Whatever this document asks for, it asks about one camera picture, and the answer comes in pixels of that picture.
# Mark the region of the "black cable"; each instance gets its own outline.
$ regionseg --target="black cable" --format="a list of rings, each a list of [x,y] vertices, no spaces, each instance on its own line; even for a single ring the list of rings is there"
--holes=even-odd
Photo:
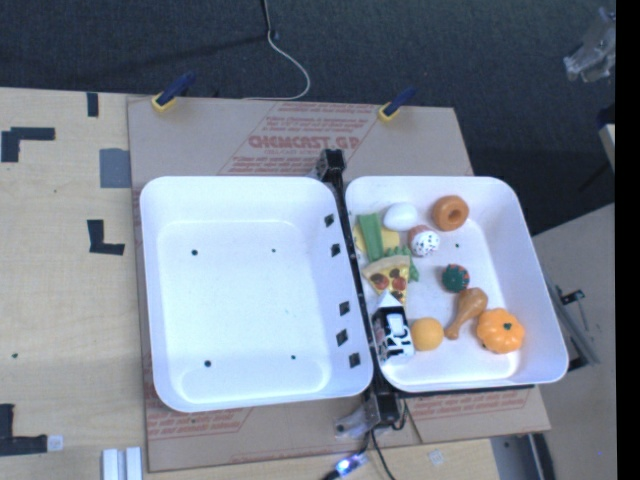
[[[356,453],[354,453],[354,454],[352,455],[352,457],[353,457],[354,455],[363,455],[363,454],[367,451],[367,448],[369,448],[369,440],[370,440],[370,437],[371,437],[371,436],[370,436],[370,432],[367,432],[367,433],[364,435],[364,439],[363,439],[363,441],[362,441],[362,446],[360,447],[360,449],[359,449]],[[327,474],[322,478],[322,480],[336,480],[336,479],[338,479],[338,478],[342,478],[342,477],[341,477],[340,473],[338,473],[338,471],[334,469],[333,471],[331,471],[331,472],[327,473]]]
[[[409,416],[409,407],[407,406],[406,400],[403,400],[403,409],[402,409],[402,417],[400,418],[400,423],[396,426],[395,423],[391,424],[391,428],[395,431],[402,430],[407,423],[407,417]]]
[[[370,434],[371,434],[371,440],[373,441],[373,447],[376,449],[376,452],[378,452],[378,457],[380,457],[380,462],[382,462],[382,467],[384,468],[385,472],[389,476],[390,480],[396,480],[396,478],[391,474],[391,471],[389,470],[389,466],[387,466],[387,462],[384,460],[384,457],[382,456],[382,451],[378,446],[378,441],[376,441],[375,429],[371,429]]]

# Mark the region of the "cardboard box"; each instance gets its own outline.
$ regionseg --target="cardboard box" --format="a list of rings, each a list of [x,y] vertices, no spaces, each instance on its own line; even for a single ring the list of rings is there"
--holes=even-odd
[[[336,419],[361,397],[185,414],[159,400],[151,377],[139,196],[160,176],[305,176],[325,148],[344,151],[346,181],[364,175],[472,175],[452,109],[403,107],[391,122],[377,107],[334,103],[181,98],[156,113],[149,97],[128,102],[134,231],[150,471],[350,452]],[[410,424],[381,446],[415,445],[549,427],[538,388],[437,395],[407,401]]]

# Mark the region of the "orange pumpkin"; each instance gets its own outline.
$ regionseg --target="orange pumpkin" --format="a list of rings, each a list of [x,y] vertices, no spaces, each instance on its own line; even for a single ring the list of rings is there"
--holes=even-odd
[[[479,316],[476,334],[492,352],[507,354],[522,346],[525,330],[514,315],[504,308],[496,308]]]

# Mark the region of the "toy food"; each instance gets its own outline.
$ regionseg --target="toy food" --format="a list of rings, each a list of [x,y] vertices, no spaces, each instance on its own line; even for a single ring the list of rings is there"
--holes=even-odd
[[[377,309],[371,323],[381,364],[387,361],[402,363],[413,356],[415,347],[404,308],[389,290],[385,290],[378,297]]]
[[[440,237],[424,224],[412,227],[407,234],[409,247],[415,256],[426,256],[440,247]]]
[[[450,340],[457,340],[460,327],[466,321],[477,317],[485,309],[489,298],[480,288],[465,288],[458,295],[458,308],[453,323],[444,331],[444,335]]]
[[[382,244],[382,225],[380,216],[377,213],[358,215],[358,224],[364,238],[365,247],[369,261],[377,261],[384,256],[384,245]]]
[[[469,217],[469,206],[459,196],[445,196],[436,201],[431,212],[433,222],[442,231],[453,231]]]
[[[418,318],[411,325],[411,338],[416,350],[435,350],[444,339],[444,329],[435,318]]]
[[[461,292],[469,286],[469,272],[455,263],[449,263],[442,272],[442,284],[450,292]]]
[[[396,254],[409,256],[409,281],[420,281],[420,272],[418,272],[418,269],[413,264],[413,259],[411,258],[411,249],[409,249],[409,247],[407,247],[406,245],[403,245],[402,247],[398,245],[393,249],[389,248],[384,251],[385,256],[395,256]]]
[[[389,206],[382,223],[394,231],[408,231],[418,223],[418,210],[411,203],[395,203]]]
[[[525,330],[514,315],[504,308],[496,308],[480,315],[476,334],[492,352],[507,354],[522,346]]]
[[[367,245],[365,244],[364,236],[362,235],[359,224],[353,226],[352,233],[356,247],[366,254]],[[385,251],[395,249],[400,246],[400,234],[397,231],[392,231],[382,226],[380,228],[380,235],[382,236],[382,247]]]
[[[361,272],[378,294],[388,289],[391,295],[404,305],[409,284],[410,263],[408,256],[389,256],[369,263]]]

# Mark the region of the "blue clamp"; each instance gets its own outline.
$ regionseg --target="blue clamp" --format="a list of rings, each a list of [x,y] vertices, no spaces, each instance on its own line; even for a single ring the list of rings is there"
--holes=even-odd
[[[151,106],[157,112],[169,110],[176,103],[176,96],[183,96],[195,81],[195,73],[187,71],[184,75],[171,82],[160,94],[156,94],[151,99]]]
[[[411,98],[413,98],[415,93],[416,90],[413,87],[406,88],[393,100],[378,109],[378,117],[384,122],[391,121],[394,117],[396,117],[396,114],[398,113],[400,107],[407,103]]]

